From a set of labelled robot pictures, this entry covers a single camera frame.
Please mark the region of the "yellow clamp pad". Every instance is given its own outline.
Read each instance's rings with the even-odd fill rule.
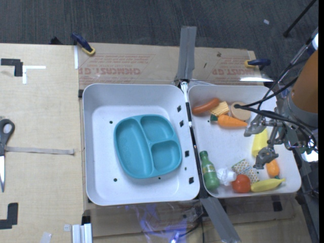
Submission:
[[[246,68],[255,68],[255,66],[253,66],[253,65],[249,65],[248,62],[249,62],[248,59],[247,59],[246,61],[244,61],[244,66],[245,66]]]
[[[85,48],[82,48],[82,51],[85,52],[85,53],[87,53],[89,56],[93,56],[94,53],[96,52],[96,50],[92,46],[90,46],[90,47],[92,49],[91,52],[87,51]]]

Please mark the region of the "blue clamp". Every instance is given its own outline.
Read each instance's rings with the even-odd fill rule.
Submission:
[[[245,67],[254,68],[255,66],[259,66],[259,69],[262,70],[265,66],[269,66],[271,64],[270,59],[255,59],[255,60],[246,60],[244,62]]]
[[[94,55],[95,49],[89,45],[89,43],[83,38],[80,34],[73,32],[71,34],[72,39],[78,42],[82,46],[82,50],[87,53],[89,56]]]

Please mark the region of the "white plastic tray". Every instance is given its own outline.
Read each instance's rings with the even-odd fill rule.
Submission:
[[[196,160],[184,95],[179,88],[172,85],[93,84],[84,90],[83,104],[86,189],[93,203],[112,206],[184,201],[198,195]],[[124,118],[142,114],[159,114],[167,118],[180,140],[183,155],[180,166],[160,177],[130,177],[122,169],[115,152],[115,125]]]
[[[189,103],[191,107],[208,102],[214,97],[221,101],[226,101],[229,105],[235,101],[244,103],[253,103],[262,99],[268,91],[263,86],[217,86],[217,85],[195,85],[188,91]],[[261,109],[273,111],[276,107],[275,97],[265,101]],[[252,113],[248,123],[256,116]],[[216,123],[210,123],[210,114],[208,112],[192,116],[192,125],[194,128],[195,139],[198,151],[206,150],[210,160],[214,163],[216,169],[229,168],[242,159],[246,159],[253,166],[255,158],[251,154],[254,135],[244,137],[245,128],[225,129]],[[215,191],[209,193],[217,198],[229,198],[263,194],[281,194],[298,191],[301,186],[301,177],[298,171],[293,153],[288,151],[285,146],[275,145],[274,149],[279,157],[276,159],[280,168],[280,178],[285,178],[278,188],[271,191],[259,193],[235,193],[231,186],[221,185]],[[268,179],[266,169],[256,170],[260,180]]]

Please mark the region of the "green bottle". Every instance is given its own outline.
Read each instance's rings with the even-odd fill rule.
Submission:
[[[207,151],[201,151],[199,156],[201,160],[202,176],[204,178],[206,189],[216,189],[219,186],[219,180],[217,178],[215,166],[209,161]]]

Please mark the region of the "scissors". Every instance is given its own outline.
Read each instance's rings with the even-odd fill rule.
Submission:
[[[5,191],[5,146],[14,130],[15,125],[11,120],[0,120],[0,180],[2,192]]]

